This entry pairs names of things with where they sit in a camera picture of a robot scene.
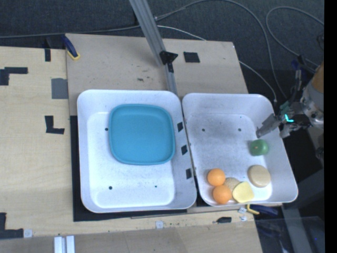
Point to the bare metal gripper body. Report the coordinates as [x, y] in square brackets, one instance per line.
[312, 115]

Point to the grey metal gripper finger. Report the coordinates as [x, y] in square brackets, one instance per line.
[285, 132]
[266, 126]

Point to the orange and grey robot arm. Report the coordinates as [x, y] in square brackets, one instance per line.
[318, 84]

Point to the green round toy fruit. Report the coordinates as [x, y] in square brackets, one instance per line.
[259, 147]

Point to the white plastic tray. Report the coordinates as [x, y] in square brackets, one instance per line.
[131, 188]
[223, 151]

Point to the tan oval biscuit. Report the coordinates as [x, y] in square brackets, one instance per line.
[259, 176]

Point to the beige toy bread piece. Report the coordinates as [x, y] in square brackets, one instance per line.
[231, 183]

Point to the yellow toy potato chip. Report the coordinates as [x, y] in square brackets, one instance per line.
[242, 193]

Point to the orange ball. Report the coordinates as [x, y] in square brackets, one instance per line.
[216, 176]
[221, 194]

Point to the blue plate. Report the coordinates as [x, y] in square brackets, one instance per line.
[142, 134]

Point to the pale wood board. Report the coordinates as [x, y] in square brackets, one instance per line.
[116, 62]

